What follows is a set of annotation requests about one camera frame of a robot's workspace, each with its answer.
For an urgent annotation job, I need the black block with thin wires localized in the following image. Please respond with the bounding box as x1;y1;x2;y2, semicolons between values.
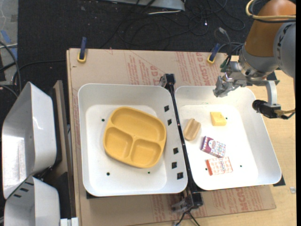
171;192;204;213
159;73;177;88

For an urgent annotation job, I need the yellow cheese block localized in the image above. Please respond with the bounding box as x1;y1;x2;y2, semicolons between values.
209;111;228;127

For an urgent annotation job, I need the orange and white packet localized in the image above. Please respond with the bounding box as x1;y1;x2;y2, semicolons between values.
205;156;234;176

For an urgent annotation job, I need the black cylinder on white bracket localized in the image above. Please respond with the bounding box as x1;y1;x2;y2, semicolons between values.
252;80;282;119

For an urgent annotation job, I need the yellow divided plate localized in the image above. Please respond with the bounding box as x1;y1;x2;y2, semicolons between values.
102;106;167;169

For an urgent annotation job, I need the white plastic tray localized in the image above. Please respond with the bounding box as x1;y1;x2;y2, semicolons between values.
174;85;283;191
1;81;58;199
3;176;61;226
77;83;189;197

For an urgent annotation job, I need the brown cardboard board red print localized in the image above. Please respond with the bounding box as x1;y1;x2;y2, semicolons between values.
66;48;277;225

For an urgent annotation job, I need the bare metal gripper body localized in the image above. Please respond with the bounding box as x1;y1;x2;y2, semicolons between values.
222;61;268;88

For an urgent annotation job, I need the purple and white carton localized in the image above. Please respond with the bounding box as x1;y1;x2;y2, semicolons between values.
200;136;227;159

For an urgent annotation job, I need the tan hot dog bun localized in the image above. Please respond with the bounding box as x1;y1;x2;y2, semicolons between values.
183;118;202;142

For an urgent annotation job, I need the thin black and white rod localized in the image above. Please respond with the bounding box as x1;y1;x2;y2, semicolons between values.
168;83;197;197

